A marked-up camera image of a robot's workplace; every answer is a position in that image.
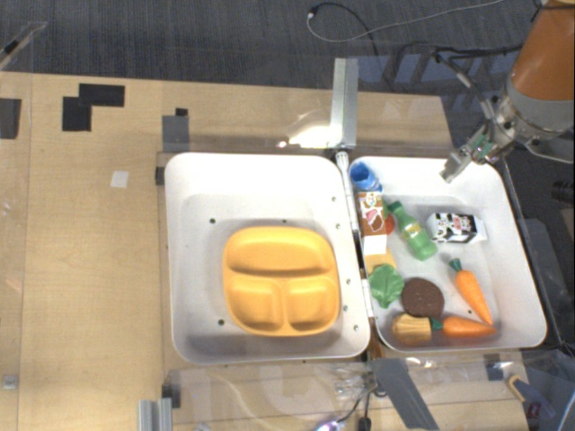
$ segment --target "orange plate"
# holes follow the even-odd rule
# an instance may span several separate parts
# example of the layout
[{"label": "orange plate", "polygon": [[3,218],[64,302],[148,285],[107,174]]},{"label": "orange plate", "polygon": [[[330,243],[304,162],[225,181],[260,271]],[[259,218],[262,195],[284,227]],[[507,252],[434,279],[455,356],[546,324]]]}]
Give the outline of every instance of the orange plate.
[{"label": "orange plate", "polygon": [[340,309],[330,244],[304,228],[263,226],[234,233],[224,249],[227,310],[247,332],[272,337],[327,330]]}]

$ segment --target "brown round toy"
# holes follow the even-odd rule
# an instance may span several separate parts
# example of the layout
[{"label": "brown round toy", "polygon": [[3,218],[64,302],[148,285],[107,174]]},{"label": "brown round toy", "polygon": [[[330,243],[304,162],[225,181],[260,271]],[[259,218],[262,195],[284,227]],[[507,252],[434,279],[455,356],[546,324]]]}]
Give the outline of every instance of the brown round toy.
[{"label": "brown round toy", "polygon": [[405,312],[415,317],[439,318],[445,300],[439,287],[422,277],[414,277],[405,282],[402,292],[402,305]]}]

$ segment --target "orange carrot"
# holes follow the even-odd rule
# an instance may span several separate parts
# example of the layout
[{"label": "orange carrot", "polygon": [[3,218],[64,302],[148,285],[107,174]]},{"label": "orange carrot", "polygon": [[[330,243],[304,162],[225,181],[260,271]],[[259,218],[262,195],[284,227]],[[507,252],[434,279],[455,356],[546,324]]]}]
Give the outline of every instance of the orange carrot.
[{"label": "orange carrot", "polygon": [[492,326],[459,316],[447,316],[442,323],[448,337],[484,337],[497,332]]},{"label": "orange carrot", "polygon": [[461,293],[461,296],[477,315],[491,326],[493,319],[491,318],[489,306],[487,306],[487,302],[485,302],[485,296],[475,275],[471,271],[463,269],[459,259],[451,260],[449,265],[457,272],[456,287]]}]

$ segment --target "toy bottle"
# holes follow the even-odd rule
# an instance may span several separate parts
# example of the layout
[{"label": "toy bottle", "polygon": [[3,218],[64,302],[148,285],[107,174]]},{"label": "toy bottle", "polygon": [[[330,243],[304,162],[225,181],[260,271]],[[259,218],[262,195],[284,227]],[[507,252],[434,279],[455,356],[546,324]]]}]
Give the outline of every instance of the toy bottle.
[{"label": "toy bottle", "polygon": [[399,231],[417,259],[428,259],[438,251],[438,246],[429,238],[428,233],[421,227],[420,223],[405,212],[402,203],[395,201],[389,205],[389,210],[397,219]]}]

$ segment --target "toy sink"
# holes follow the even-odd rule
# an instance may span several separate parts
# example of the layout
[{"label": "toy sink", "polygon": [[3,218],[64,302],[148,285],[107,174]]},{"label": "toy sink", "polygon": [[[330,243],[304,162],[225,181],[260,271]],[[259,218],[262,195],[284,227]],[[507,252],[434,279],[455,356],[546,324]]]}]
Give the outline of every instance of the toy sink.
[{"label": "toy sink", "polygon": [[174,156],[165,169],[172,341],[185,360],[353,357],[367,347],[372,308],[380,338],[405,353],[499,351],[543,341],[543,310],[499,174],[472,165],[446,184],[439,176],[443,160],[362,160],[384,186],[385,201],[401,200],[420,221],[432,212],[483,220],[488,241],[441,244],[424,262],[397,234],[387,243],[405,279],[436,283],[446,311],[465,316],[469,309],[447,265],[459,257],[482,278],[497,335],[434,334],[424,347],[394,338],[392,320],[401,305],[384,310],[364,298],[341,174],[329,160],[188,153]]},{"label": "toy sink", "polygon": [[250,227],[224,249],[224,293],[234,322],[275,337],[327,330],[340,310],[332,247],[318,233],[288,226]]}]

